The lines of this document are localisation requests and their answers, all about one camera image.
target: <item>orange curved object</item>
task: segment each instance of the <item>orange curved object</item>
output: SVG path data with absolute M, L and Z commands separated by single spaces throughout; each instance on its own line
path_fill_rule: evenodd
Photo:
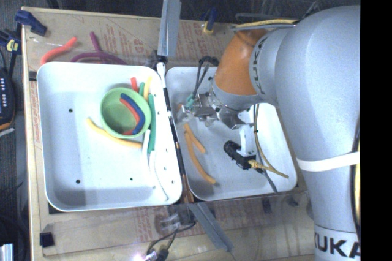
M 257 41 L 267 33 L 265 29 L 237 31 L 227 45 L 215 73 L 218 88 L 240 96 L 256 94 L 249 76 L 249 60 Z
M 54 48 L 50 50 L 49 52 L 46 52 L 42 57 L 41 57 L 41 65 L 44 65 L 45 63 L 49 62 L 49 60 L 53 57 L 55 57 L 58 54 L 64 53 L 68 51 L 72 46 L 75 44 L 75 42 L 78 39 L 76 37 L 72 37 L 66 44 L 64 44 L 61 47 Z

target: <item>white strap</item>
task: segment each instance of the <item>white strap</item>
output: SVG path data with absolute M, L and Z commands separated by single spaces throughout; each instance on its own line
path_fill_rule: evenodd
M 361 162 L 360 151 L 343 154 L 342 156 L 332 157 L 331 159 L 319 161 L 304 161 L 297 159 L 300 169 L 308 172 L 322 172 L 325 170 L 334 170 L 339 167 L 358 164 Z

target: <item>black device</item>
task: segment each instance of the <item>black device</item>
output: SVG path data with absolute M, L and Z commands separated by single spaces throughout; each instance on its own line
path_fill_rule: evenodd
M 15 117 L 15 95 L 11 78 L 0 68 L 0 131 L 7 129 Z

